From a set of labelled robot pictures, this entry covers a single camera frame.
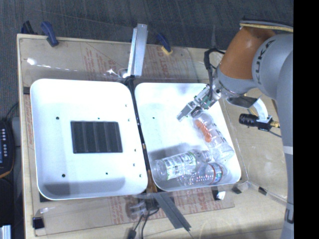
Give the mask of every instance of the wire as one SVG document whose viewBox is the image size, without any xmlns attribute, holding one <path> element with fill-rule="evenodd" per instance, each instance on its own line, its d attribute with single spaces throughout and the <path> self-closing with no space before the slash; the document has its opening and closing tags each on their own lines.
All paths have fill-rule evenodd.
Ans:
<svg viewBox="0 0 319 239">
<path fill-rule="evenodd" d="M 156 209 L 153 213 L 151 213 L 151 214 L 150 214 L 150 210 L 148 210 L 148 214 L 146 215 L 144 224 L 143 224 L 143 226 L 142 226 L 141 239 L 144 239 L 144 237 L 143 237 L 143 231 L 144 231 L 144 227 L 145 227 L 145 225 L 146 225 L 146 222 L 148 221 L 148 218 L 149 218 L 150 216 L 154 215 L 155 213 L 157 213 L 159 210 L 160 210 L 160 209 L 157 208 L 157 209 Z"/>
<path fill-rule="evenodd" d="M 269 131 L 269 133 L 272 133 L 273 135 L 278 136 L 279 138 L 281 138 L 281 135 L 279 135 L 279 134 L 276 134 L 276 133 L 271 132 L 271 131 Z"/>
<path fill-rule="evenodd" d="M 206 70 L 208 71 L 209 77 L 209 99 L 212 100 L 213 98 L 213 70 L 212 68 L 216 69 L 217 67 L 213 66 L 209 61 L 209 54 L 212 52 L 219 52 L 221 54 L 225 54 L 224 51 L 221 51 L 217 48 L 210 48 L 204 52 L 204 65 Z"/>
<path fill-rule="evenodd" d="M 134 231 L 138 228 L 138 225 L 141 223 L 141 220 L 142 220 L 143 216 L 144 216 L 143 214 L 140 216 L 140 219 L 139 219 L 136 227 L 134 228 Z"/>
<path fill-rule="evenodd" d="M 2 177 L 1 180 L 5 181 L 8 185 L 10 185 L 11 187 L 13 187 L 13 183 L 10 182 L 7 178 Z"/>
<path fill-rule="evenodd" d="M 194 239 L 194 237 L 191 235 L 190 231 L 187 231 L 187 232 L 189 233 L 190 237 L 191 237 L 192 239 Z"/>
<path fill-rule="evenodd" d="M 19 221 L 16 222 L 16 223 L 14 224 L 14 226 L 12 227 L 12 230 L 16 229 L 16 227 L 17 227 L 22 221 L 23 221 L 23 218 L 19 219 Z"/>
<path fill-rule="evenodd" d="M 9 116 L 9 114 L 13 111 L 13 109 L 15 108 L 15 107 L 17 107 L 19 105 L 19 102 L 16 102 L 11 108 L 10 108 L 10 110 L 7 112 L 7 114 L 6 114 L 6 116 L 5 116 L 5 120 L 7 120 L 8 119 L 8 116 Z"/>
</svg>

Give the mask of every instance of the clear acrylic sheet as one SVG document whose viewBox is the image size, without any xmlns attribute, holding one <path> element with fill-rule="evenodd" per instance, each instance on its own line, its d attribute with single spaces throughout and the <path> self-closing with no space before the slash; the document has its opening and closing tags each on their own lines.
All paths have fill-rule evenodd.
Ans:
<svg viewBox="0 0 319 239">
<path fill-rule="evenodd" d="M 121 26 L 120 29 L 127 32 L 131 30 L 133 33 L 133 28 Z M 41 78 L 122 82 L 123 78 L 119 76 L 125 72 L 128 66 L 130 47 L 130 43 L 69 38 L 59 38 L 59 45 L 51 47 L 44 36 L 21 35 L 18 38 L 18 56 L 23 87 L 30 87 L 34 81 Z M 198 54 L 198 51 L 185 47 L 173 47 L 172 49 L 173 54 L 166 56 L 159 45 L 147 45 L 143 75 L 137 79 L 137 82 L 208 83 L 208 74 L 202 61 L 205 50 Z M 220 54 L 212 54 L 211 56 L 211 63 L 217 65 L 221 59 Z M 261 95 L 257 90 L 253 90 L 251 93 L 252 95 Z M 276 111 L 272 101 L 264 96 L 262 99 L 269 108 L 269 114 L 274 116 L 274 120 L 276 120 Z M 41 201 L 42 198 L 36 185 L 29 95 L 24 95 L 23 102 L 32 181 L 33 213 L 34 216 L 43 216 L 45 222 L 44 229 L 35 230 L 36 235 L 49 235 L 136 221 L 137 217 L 124 215 L 126 205 L 134 206 L 136 204 L 135 201 L 131 202 L 132 197 Z M 255 184 L 257 187 L 263 187 L 274 196 L 284 199 L 287 195 L 287 187 L 285 186 L 287 181 L 282 179 L 286 176 L 286 168 L 281 139 L 273 134 L 258 131 L 256 128 L 240 125 L 238 117 L 240 113 L 247 111 L 231 106 L 222 100 L 219 103 L 240 161 L 242 178 L 239 183 Z M 174 194 L 177 194 L 174 197 L 176 205 L 183 214 L 233 207 L 233 202 L 227 198 L 227 193 L 224 200 L 215 201 L 210 188 L 178 191 Z M 117 210 L 111 208 L 114 206 L 114 201 L 118 203 Z M 203 206 L 203 203 L 208 206 L 204 210 L 197 206 Z M 85 217 L 87 212 L 92 214 L 90 219 L 84 219 L 82 223 L 74 220 L 78 220 L 77 216 L 83 215 Z M 101 216 L 105 217 L 106 214 L 114 215 L 114 213 L 116 218 L 110 220 L 100 218 Z M 159 212 L 153 218 L 162 217 L 164 217 L 164 213 Z"/>
</svg>

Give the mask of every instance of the clear plastic bottle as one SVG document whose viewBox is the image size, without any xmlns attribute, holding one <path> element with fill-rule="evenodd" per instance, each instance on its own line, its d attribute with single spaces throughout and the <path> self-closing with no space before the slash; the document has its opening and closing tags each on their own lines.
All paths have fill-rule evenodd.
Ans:
<svg viewBox="0 0 319 239">
<path fill-rule="evenodd" d="M 228 174 L 228 170 L 215 162 L 204 163 L 195 171 L 177 178 L 181 186 L 213 185 L 220 182 Z"/>
<path fill-rule="evenodd" d="M 213 117 L 207 110 L 195 109 L 191 116 L 195 128 L 203 135 L 209 151 L 212 153 L 218 164 L 225 165 L 235 155 L 232 146 L 229 145 L 222 133 L 214 123 Z"/>
<path fill-rule="evenodd" d="M 195 171 L 203 163 L 212 160 L 208 150 L 190 150 L 151 163 L 152 175 L 156 182 L 167 181 Z"/>
</svg>

